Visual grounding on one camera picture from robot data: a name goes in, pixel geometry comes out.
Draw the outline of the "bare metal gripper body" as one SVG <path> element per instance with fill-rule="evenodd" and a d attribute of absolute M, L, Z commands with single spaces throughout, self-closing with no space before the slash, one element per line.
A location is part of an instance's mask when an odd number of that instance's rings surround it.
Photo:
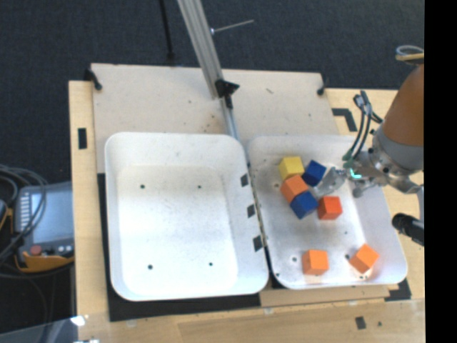
<path fill-rule="evenodd" d="M 406 169 L 395 162 L 380 146 L 372 146 L 354 158 L 351 165 L 351 181 L 371 179 L 378 185 L 390 186 L 403 194 L 418 194 L 423 185 L 410 179 L 413 170 Z"/>

